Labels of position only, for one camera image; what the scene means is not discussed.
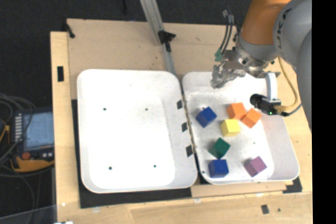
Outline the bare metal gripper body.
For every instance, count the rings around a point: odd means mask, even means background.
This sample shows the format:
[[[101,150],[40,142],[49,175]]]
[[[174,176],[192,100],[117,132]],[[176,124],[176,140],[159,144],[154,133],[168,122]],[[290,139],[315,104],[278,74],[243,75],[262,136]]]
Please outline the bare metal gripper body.
[[[220,62],[223,69],[241,70],[255,78],[264,78],[265,69],[273,64],[274,60],[258,60],[245,51],[231,49],[224,52]]]

